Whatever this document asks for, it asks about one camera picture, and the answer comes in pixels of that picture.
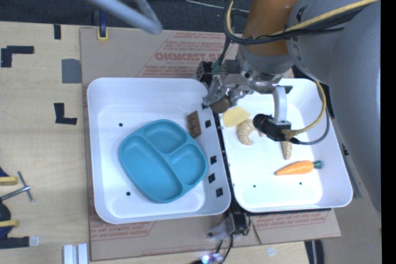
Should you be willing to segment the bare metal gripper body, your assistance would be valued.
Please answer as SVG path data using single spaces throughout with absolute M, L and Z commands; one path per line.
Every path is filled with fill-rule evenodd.
M 212 64 L 212 91 L 215 95 L 224 95 L 228 90 L 265 93 L 280 79 L 280 74 L 259 72 L 246 61 L 225 60 L 221 64 L 219 61 Z

